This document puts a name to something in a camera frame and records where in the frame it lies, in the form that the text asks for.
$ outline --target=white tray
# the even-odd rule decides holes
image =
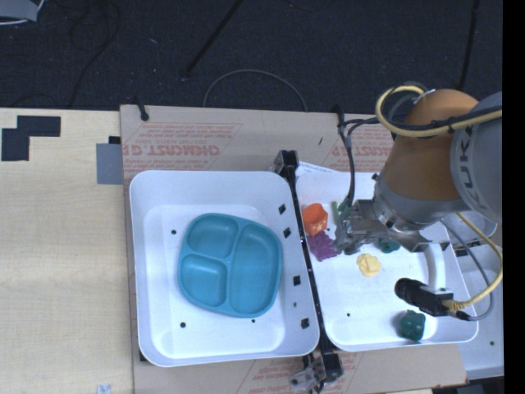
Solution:
[[[146,171],[131,182],[130,206],[139,346],[148,361],[170,367],[299,356],[316,347],[317,315],[283,178],[273,172]],[[178,253],[185,229],[204,213],[235,215],[276,233],[283,249],[281,284],[265,314],[232,317],[199,308],[182,295]]]
[[[297,181],[301,208],[320,203],[328,212],[328,236],[335,238],[336,223],[331,203],[338,204],[348,193],[349,173],[310,172]],[[357,173],[355,199],[371,199],[372,174]],[[431,241],[448,239],[440,223],[428,227],[422,234]],[[375,277],[365,277],[356,264],[360,254],[377,256],[382,267]],[[353,255],[340,254],[318,261],[310,254],[313,274],[319,293],[326,334],[342,350],[359,351],[415,344],[457,343],[472,340],[478,330],[477,322],[466,322],[449,316],[426,316],[425,331],[420,342],[402,338],[397,333],[399,315],[408,309],[420,313],[394,293],[395,283],[402,277],[427,283],[427,262],[423,253],[410,253],[401,248],[384,254],[374,245],[364,245]],[[457,300],[470,298],[458,261],[449,246],[444,252],[447,289]],[[471,306],[466,309],[475,314]]]

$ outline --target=gray cable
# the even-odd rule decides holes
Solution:
[[[206,107],[206,102],[208,101],[208,95],[210,94],[210,92],[212,91],[212,88],[217,84],[219,83],[221,80],[225,79],[226,77],[228,76],[231,76],[231,75],[236,75],[237,73],[259,73],[261,75],[267,75],[267,76],[270,76],[270,77],[273,77],[274,79],[277,79],[277,80],[280,80],[281,82],[283,82],[284,84],[288,85],[294,92],[295,94],[299,97],[299,99],[301,100],[301,103],[303,104],[303,108],[304,108],[304,111],[305,112],[308,112],[308,108],[306,106],[306,102],[304,102],[304,99],[303,97],[301,96],[301,94],[299,93],[299,91],[288,81],[280,78],[279,76],[276,76],[274,75],[273,73],[269,73],[267,71],[263,71],[263,70],[254,70],[254,69],[241,69],[241,70],[235,70],[235,71],[231,71],[230,73],[226,73],[225,75],[219,77],[217,80],[215,80],[208,88],[208,90],[206,91],[206,94],[204,95],[204,100],[203,100],[203,108]]]
[[[464,240],[461,238],[461,236],[458,235],[458,232],[456,232],[452,227],[447,225],[443,219],[440,220],[441,223],[445,225],[445,227],[456,237],[456,239],[459,241],[459,243],[464,247],[464,249],[467,251],[468,255],[472,258],[474,263],[476,264],[477,268],[479,269],[480,273],[483,276],[483,280],[485,280],[485,283],[487,285],[491,284],[491,280],[488,278],[488,276],[485,273],[485,270],[483,270],[482,265],[480,264],[479,260],[477,259],[476,255],[473,253],[473,251],[470,249],[470,247],[464,242]],[[489,294],[489,307],[488,309],[480,315],[476,315],[475,317],[469,316],[467,321],[479,321],[480,319],[485,318],[488,314],[492,312],[494,309],[494,295],[492,292]]]

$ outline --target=purple object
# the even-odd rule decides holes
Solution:
[[[338,252],[334,251],[332,240],[324,231],[317,233],[315,236],[306,235],[306,241],[310,252],[319,261],[339,255]]]

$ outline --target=wooden surface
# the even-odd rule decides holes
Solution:
[[[97,184],[95,158],[119,113],[0,109],[0,128],[17,114],[62,133],[0,162],[0,392],[132,393],[123,189]]]

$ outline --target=cardboard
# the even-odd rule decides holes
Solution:
[[[129,184],[137,173],[148,169],[264,171],[271,168],[283,149],[296,150],[300,161],[348,171],[349,160],[337,134],[337,115],[156,106],[146,106],[145,110],[149,119],[142,121],[137,106],[121,106],[135,392],[292,392],[289,377],[302,369],[302,358],[177,368],[159,368],[140,360]],[[369,117],[354,114],[345,119]],[[352,134],[352,142],[356,171],[379,172],[391,149],[390,132],[380,125],[360,126]],[[326,385],[323,393],[368,394],[467,382],[456,345],[341,352],[340,358],[345,373],[331,387]]]

